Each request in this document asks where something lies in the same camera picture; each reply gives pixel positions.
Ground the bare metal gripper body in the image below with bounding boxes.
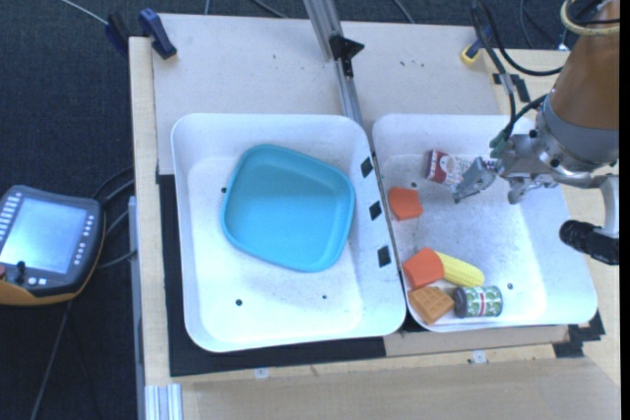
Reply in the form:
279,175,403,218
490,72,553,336
495,130,594,193

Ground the red and white carton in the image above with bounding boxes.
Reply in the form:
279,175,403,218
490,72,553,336
424,149,477,189

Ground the white plastic tray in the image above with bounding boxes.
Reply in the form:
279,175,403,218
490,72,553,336
170,112,408,354
371,112,599,333

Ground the orange cube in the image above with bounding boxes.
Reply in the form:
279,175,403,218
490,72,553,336
402,246,446,291
387,186,425,222

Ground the yellow corn cob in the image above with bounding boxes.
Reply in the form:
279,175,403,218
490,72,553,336
433,250,486,289

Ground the green and white can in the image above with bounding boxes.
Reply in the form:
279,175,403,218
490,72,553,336
452,284,504,320

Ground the orange waffle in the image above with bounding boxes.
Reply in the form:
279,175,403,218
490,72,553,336
407,284,456,327

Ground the blue plate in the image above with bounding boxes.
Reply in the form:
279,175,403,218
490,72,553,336
220,143,357,274

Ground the black cylinder on white bracket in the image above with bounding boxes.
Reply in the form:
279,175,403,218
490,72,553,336
558,173,621,267

